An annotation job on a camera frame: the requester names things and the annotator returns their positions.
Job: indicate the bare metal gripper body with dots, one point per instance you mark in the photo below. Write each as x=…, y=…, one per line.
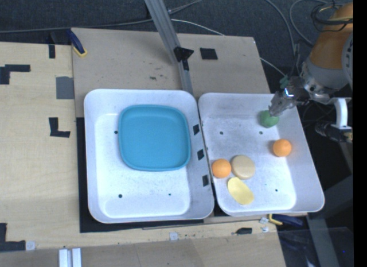
x=302, y=90

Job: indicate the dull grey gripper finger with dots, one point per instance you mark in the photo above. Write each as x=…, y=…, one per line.
x=275, y=102
x=286, y=105

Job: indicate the green toy vegetable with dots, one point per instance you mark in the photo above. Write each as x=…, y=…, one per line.
x=268, y=120

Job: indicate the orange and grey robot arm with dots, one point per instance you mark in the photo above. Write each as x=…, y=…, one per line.
x=329, y=50

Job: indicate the orange ball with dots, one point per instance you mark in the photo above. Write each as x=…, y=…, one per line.
x=282, y=147
x=221, y=168

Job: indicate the white plastic tray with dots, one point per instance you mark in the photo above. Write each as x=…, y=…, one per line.
x=143, y=194
x=249, y=145

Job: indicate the beige round biscuit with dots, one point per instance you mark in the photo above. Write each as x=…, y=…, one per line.
x=243, y=167

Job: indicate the yellow oval toy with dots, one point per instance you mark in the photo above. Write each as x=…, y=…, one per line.
x=240, y=191

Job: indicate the blue plate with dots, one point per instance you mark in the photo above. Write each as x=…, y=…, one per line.
x=155, y=138

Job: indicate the pale brown flat board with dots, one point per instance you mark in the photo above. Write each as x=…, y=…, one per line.
x=129, y=62

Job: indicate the black cylinder on white bracket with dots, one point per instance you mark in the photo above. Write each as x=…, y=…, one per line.
x=341, y=116

